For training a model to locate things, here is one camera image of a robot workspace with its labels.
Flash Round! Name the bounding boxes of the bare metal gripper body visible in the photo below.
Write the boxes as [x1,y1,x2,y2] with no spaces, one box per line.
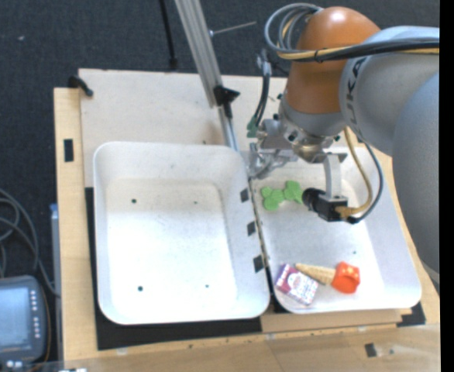
[255,119,335,165]

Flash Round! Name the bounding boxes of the green broccoli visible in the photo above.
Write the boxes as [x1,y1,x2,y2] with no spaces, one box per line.
[260,180,304,212]

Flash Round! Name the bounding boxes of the white plastic tray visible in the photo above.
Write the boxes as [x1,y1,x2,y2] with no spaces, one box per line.
[246,145,423,315]
[92,140,271,326]

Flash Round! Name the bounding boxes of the beige ice cream cone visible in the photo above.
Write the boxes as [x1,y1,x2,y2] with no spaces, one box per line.
[294,262,337,286]

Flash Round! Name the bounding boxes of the pale wood board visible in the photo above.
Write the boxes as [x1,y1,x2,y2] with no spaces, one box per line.
[77,67,414,333]

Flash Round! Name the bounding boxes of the purple and white packet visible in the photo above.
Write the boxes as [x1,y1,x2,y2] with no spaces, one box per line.
[273,263,320,307]

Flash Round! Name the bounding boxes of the black cylinder on white bracket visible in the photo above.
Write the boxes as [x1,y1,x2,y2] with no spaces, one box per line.
[301,152,349,223]

